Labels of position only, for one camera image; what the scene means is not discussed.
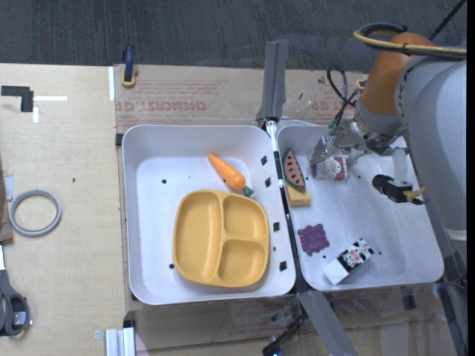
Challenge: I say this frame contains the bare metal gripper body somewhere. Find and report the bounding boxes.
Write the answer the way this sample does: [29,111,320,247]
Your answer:
[326,119,406,156]

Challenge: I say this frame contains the pink and white carton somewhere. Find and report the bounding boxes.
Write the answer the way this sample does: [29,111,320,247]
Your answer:
[310,156,350,181]

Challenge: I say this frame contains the red watermelon slice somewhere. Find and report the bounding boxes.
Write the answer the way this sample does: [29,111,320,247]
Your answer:
[282,149,307,190]

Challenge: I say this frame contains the white plastic tray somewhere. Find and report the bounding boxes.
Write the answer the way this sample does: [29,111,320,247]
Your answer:
[121,124,298,306]
[276,124,445,293]

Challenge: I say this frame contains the purple grapes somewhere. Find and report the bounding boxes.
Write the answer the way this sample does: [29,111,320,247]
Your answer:
[297,222,331,257]

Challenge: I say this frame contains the orange carrot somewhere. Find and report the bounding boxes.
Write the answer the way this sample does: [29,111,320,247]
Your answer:
[206,152,255,198]

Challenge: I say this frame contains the white cow print carton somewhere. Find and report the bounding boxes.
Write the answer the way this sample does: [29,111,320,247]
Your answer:
[321,237,376,286]

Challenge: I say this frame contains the brown cardboard board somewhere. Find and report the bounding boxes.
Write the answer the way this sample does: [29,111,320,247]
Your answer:
[113,64,448,352]

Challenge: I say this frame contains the yellow divided plate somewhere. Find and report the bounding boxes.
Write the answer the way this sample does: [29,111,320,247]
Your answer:
[171,189,271,289]

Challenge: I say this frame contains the grey tape roll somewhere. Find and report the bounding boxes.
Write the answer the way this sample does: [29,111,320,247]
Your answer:
[8,188,63,237]

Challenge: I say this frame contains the black cylinder on white bracket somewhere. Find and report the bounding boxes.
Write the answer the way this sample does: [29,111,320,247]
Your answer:
[371,148,415,204]

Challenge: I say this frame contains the grey handled scissors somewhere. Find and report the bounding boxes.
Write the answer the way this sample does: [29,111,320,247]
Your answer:
[0,268,31,337]

